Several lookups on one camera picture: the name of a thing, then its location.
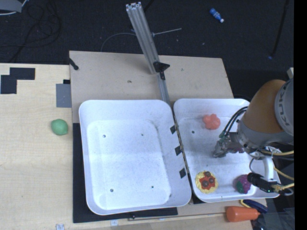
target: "cable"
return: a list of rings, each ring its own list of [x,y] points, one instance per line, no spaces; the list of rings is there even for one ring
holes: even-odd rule
[[[255,159],[252,158],[251,161],[249,162],[249,169],[250,169],[250,171],[252,171],[253,173],[256,173],[256,172],[251,168],[251,164],[252,164],[252,162],[253,162],[254,160],[255,160]]]
[[[243,202],[243,199],[240,199],[240,204],[243,205],[244,207],[251,208],[249,205]]]
[[[272,188],[274,188],[275,192],[280,192],[283,191],[284,189],[288,189],[290,191],[290,193],[284,193],[283,195],[285,196],[289,196],[293,194],[293,190],[291,189],[291,187],[294,187],[294,183],[288,184],[288,185],[278,185],[278,184],[273,184]]]
[[[276,152],[271,152],[271,151],[267,151],[267,150],[264,149],[264,150],[261,150],[260,152],[261,153],[265,153],[265,154],[270,154],[272,156],[286,156],[286,155],[294,154],[294,150],[293,151],[276,153]]]
[[[28,33],[26,34],[26,37],[25,37],[25,40],[24,40],[24,43],[22,45],[18,45],[19,46],[19,49],[17,50],[17,52],[13,55],[13,57],[9,60],[9,62],[16,62],[17,60],[17,57],[18,55],[20,54],[21,50],[24,48],[24,47],[42,47],[42,46],[46,46],[46,45],[49,45],[53,42],[55,42],[60,33],[61,33],[61,18],[58,16],[58,12],[57,12],[57,7],[56,7],[56,4],[54,2],[54,0],[48,0],[48,3],[46,4],[46,8],[49,12],[49,15],[48,15],[48,22],[51,24],[51,25],[48,25],[49,29],[50,29],[50,32],[49,33],[46,33],[42,30],[41,28],[41,22],[45,22],[45,20],[43,20],[43,17],[44,17],[44,9],[42,9],[42,13],[41,15],[39,16],[39,18],[35,18],[33,16],[30,15],[30,17],[32,17],[33,19],[37,20],[38,22],[35,23],[34,25],[31,26],[30,30],[28,31]],[[44,37],[41,37],[39,39],[35,39],[35,40],[32,40],[32,41],[28,41],[30,35],[31,35],[31,32],[32,31],[38,31],[37,30],[37,27],[39,28],[39,31],[41,33],[43,33],[45,36]],[[51,42],[48,42],[48,43],[45,43],[45,44],[42,44],[42,45],[37,45],[37,46],[31,46],[29,44],[31,43],[34,43],[34,42],[38,42],[38,41],[42,41],[42,40],[47,40],[49,39],[51,36],[54,36],[54,39],[51,40]]]
[[[22,3],[21,7],[23,7],[25,5],[26,2],[28,2],[29,0],[24,0],[24,2]],[[14,12],[9,12],[9,13],[0,13],[0,15],[11,15],[11,14],[15,14],[17,13],[16,11]]]
[[[100,48],[100,52],[102,52],[102,49],[103,49],[104,45],[106,44],[106,42],[107,42],[109,39],[111,39],[112,37],[115,37],[115,36],[119,36],[119,35],[132,35],[132,36],[136,36],[136,34],[133,34],[133,33],[117,33],[117,34],[114,34],[114,35],[108,37],[108,38],[103,42],[103,44],[101,45],[101,48]]]
[[[223,129],[223,131],[221,132],[221,134],[219,135],[219,138],[221,139],[225,139],[225,137],[228,135],[231,127],[233,126],[234,122],[236,121],[236,119],[247,110],[247,106],[244,106],[242,108],[240,108],[239,110],[237,110],[237,112],[235,114],[232,115],[232,117],[230,118],[230,120],[228,121],[227,125],[225,126],[225,128]]]
[[[283,172],[281,172],[280,170],[278,170],[276,167],[274,167],[274,170],[277,171],[278,174],[281,174],[283,177],[288,178],[289,180],[294,181],[294,177],[291,177]]]

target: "white plastic tray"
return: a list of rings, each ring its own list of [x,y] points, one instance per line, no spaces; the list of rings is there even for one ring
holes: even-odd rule
[[[178,207],[191,198],[172,110],[160,100],[89,100],[79,108],[86,201],[98,215]]]
[[[250,173],[249,163],[252,159],[247,153],[228,153],[223,158],[213,157],[213,150],[219,135],[231,116],[241,107],[248,106],[243,99],[180,99],[174,104],[174,113],[178,124],[183,150],[189,168],[194,194],[207,203],[231,201],[247,198],[277,197],[276,193],[266,193],[255,186],[247,194],[239,193],[233,186],[233,181],[242,174]],[[204,115],[217,114],[221,125],[217,130],[208,130],[202,121]],[[234,123],[231,131],[236,131]],[[252,168],[259,174],[264,174],[262,161],[253,161]],[[218,188],[210,193],[202,193],[195,184],[195,177],[201,171],[212,172]],[[279,181],[277,172],[274,179]]]

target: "black tape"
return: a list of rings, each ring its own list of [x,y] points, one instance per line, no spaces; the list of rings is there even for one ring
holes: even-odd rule
[[[183,178],[187,175],[186,170],[183,168],[181,171],[179,171],[180,173],[180,178]]]
[[[177,155],[177,156],[182,152],[180,146],[178,146],[178,147],[175,148],[175,152],[176,152],[176,155]]]
[[[34,80],[35,68],[10,68],[9,75],[1,75],[0,94],[16,94],[17,80]]]
[[[176,127],[175,127],[175,125],[174,125],[174,126],[172,126],[172,127],[170,128],[170,130],[171,130],[172,134],[174,134],[174,133],[175,133],[175,131],[176,131]]]

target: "green clay ball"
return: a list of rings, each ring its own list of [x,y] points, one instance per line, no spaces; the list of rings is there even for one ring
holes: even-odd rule
[[[68,125],[62,119],[53,120],[51,122],[51,128],[52,128],[52,131],[58,136],[63,136],[68,133]]]

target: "orange object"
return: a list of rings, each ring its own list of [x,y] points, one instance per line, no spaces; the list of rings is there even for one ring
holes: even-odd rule
[[[259,215],[260,212],[258,212],[255,208],[230,206],[226,210],[226,216],[230,222],[256,220]]]
[[[216,114],[205,115],[202,120],[206,124],[207,129],[217,129],[221,125],[221,120]]]
[[[241,119],[246,127],[267,134],[283,132],[274,106],[275,97],[284,84],[283,80],[271,80],[257,91]]]

